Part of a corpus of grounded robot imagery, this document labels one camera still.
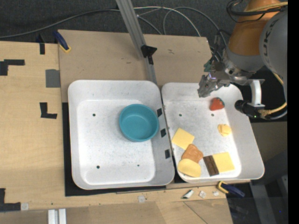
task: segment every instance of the teal bowl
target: teal bowl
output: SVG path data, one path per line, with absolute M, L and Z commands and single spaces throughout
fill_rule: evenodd
M 144 142 L 153 138 L 159 129 L 159 120 L 154 111 L 141 104 L 126 106 L 119 116 L 123 135 L 132 142 Z

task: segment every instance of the white cable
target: white cable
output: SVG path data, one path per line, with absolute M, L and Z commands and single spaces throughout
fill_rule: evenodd
M 208 15 L 206 15 L 206 14 L 203 13 L 202 11 L 197 10 L 197 9 L 195 9 L 195 8 L 193 8 L 193 7 L 176 7 L 176 8 L 174 8 L 174 10 L 179 10 L 179 9 L 187 9 L 187 10 L 191 10 L 191 11 L 194 11 L 194 12 L 197 12 L 197 13 L 201 14 L 202 16 L 204 16 L 205 18 L 207 18 L 207 19 L 214 25 L 214 27 L 217 29 L 217 31 L 220 31 L 219 27 L 218 27 L 217 24 L 212 20 L 212 18 L 210 18 Z M 164 20 L 163 20 L 163 23 L 165 23 L 166 17 L 168 16 L 168 14 L 169 14 L 170 12 L 171 12 L 171 11 L 169 11 L 169 12 L 165 15 Z M 221 38 L 222 38 L 222 40 L 223 40 L 224 45 L 226 46 L 227 43 L 226 43 L 226 41 L 225 41 L 225 38 L 224 38 L 222 32 L 220 32 L 220 36 L 221 36 Z
M 145 12 L 143 14 L 138 14 L 137 16 L 141 16 L 141 15 L 144 15 L 144 14 L 147 14 L 147 13 L 151 13 L 151 12 L 154 12 L 154 11 L 157 11 L 159 9 L 164 9 L 164 10 L 170 10 L 170 11 L 173 11 L 173 12 L 176 12 L 178 14 L 180 14 L 181 16 L 183 16 L 184 18 L 186 18 L 188 20 L 188 22 L 193 26 L 193 28 L 195 29 L 196 33 L 198 34 L 198 36 L 201 36 L 198 29 L 196 28 L 196 26 L 194 25 L 194 23 L 184 14 L 182 14 L 181 12 L 175 10 L 175 9 L 172 9 L 172 8 L 169 8 L 169 7 L 135 7 L 134 9 L 150 9 L 150 8 L 155 8 L 154 10 L 152 11 L 149 11 L 149 12 Z

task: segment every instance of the black mat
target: black mat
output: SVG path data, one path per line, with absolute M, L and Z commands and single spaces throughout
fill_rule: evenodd
M 64 188 L 65 196 L 88 196 L 112 192 L 126 191 L 146 191 L 165 189 L 166 186 L 134 187 L 134 188 L 113 188 L 85 190 L 78 187 L 71 175 L 71 143 L 70 143 L 70 124 L 69 124 L 69 105 L 62 103 L 63 113 L 63 135 L 64 135 Z

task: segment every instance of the metal pole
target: metal pole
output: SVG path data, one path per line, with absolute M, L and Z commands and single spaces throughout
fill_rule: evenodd
M 146 46 L 146 43 L 131 0 L 116 0 L 116 3 L 131 36 L 138 57 L 145 61 L 149 80 L 157 84 L 154 65 L 150 64 L 149 57 L 145 57 L 141 50 L 141 47 Z

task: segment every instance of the yellow cheese slice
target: yellow cheese slice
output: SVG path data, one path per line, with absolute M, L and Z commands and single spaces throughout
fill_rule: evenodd
M 232 171 L 235 169 L 232 159 L 228 152 L 213 154 L 219 173 Z
M 171 141 L 186 150 L 188 145 L 193 143 L 193 140 L 194 136 L 192 134 L 184 129 L 178 128 Z
M 178 171 L 191 177 L 200 177 L 201 175 L 200 165 L 190 159 L 181 159 L 178 162 Z
M 228 136 L 231 132 L 232 129 L 228 125 L 218 125 L 218 131 L 222 136 Z

